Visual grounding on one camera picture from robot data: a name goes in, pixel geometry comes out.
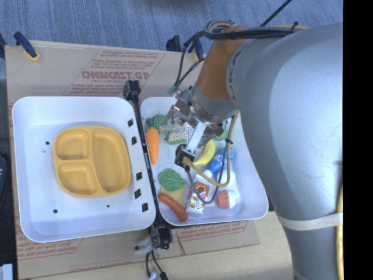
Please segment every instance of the white tape band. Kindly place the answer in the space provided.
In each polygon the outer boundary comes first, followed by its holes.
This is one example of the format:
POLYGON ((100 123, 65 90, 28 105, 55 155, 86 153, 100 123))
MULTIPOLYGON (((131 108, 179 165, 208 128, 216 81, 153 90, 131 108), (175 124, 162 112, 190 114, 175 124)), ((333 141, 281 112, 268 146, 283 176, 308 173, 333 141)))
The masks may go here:
POLYGON ((313 220, 289 220, 279 215, 277 215, 277 218, 282 226, 297 231, 316 230, 343 224, 343 212, 332 213, 331 215, 313 220))

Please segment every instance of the cardboard box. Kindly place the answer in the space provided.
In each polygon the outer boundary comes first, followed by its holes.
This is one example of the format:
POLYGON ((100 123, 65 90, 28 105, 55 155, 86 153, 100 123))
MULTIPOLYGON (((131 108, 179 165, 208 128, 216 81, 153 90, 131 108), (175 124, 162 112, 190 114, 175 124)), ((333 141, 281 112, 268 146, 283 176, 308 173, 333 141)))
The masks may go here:
MULTIPOLYGON (((175 81, 180 61, 180 54, 175 52, 40 41, 31 43, 41 55, 37 62, 26 58, 21 46, 6 46, 11 143, 12 106, 22 97, 122 96, 125 81, 133 78, 140 80, 142 102, 150 96, 166 96, 175 81)), ((187 55, 184 69, 187 70, 192 63, 193 57, 187 55)), ((196 69, 188 76, 185 87, 194 83, 198 72, 196 69)), ((146 229, 51 243, 29 240, 20 228, 13 144, 11 149, 20 279, 145 260, 144 254, 134 253, 133 242, 144 239, 146 229)), ((160 251, 160 258, 259 243, 254 223, 247 220, 173 229, 172 234, 170 249, 160 251)))

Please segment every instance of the yellow tray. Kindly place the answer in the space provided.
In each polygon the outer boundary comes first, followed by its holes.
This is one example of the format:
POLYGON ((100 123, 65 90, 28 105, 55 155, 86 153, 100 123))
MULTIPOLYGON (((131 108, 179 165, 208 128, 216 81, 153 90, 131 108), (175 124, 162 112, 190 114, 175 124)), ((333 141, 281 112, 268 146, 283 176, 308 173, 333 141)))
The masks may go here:
POLYGON ((126 143, 112 128, 65 129, 56 136, 53 150, 59 185, 70 195, 113 195, 126 189, 131 182, 126 143))

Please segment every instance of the toy banana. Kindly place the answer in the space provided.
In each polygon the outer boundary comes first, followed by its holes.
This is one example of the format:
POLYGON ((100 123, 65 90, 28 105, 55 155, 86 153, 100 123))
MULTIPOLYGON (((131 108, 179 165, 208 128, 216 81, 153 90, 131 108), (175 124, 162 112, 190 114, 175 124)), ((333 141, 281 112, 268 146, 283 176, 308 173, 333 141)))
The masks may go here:
POLYGON ((215 155, 216 145, 214 139, 211 139, 205 146, 200 157, 193 163, 194 165, 207 165, 215 155))

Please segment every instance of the toy sausage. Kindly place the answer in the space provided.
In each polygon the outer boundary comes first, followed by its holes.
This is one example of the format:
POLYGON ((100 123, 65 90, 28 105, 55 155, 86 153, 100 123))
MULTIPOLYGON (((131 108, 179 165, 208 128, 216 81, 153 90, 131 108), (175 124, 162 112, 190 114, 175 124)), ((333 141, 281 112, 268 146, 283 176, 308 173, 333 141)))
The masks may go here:
POLYGON ((185 209, 182 208, 181 205, 175 199, 173 199, 165 193, 159 193, 158 199, 159 201, 169 206, 181 222, 185 222, 186 220, 188 220, 188 214, 186 213, 185 209))

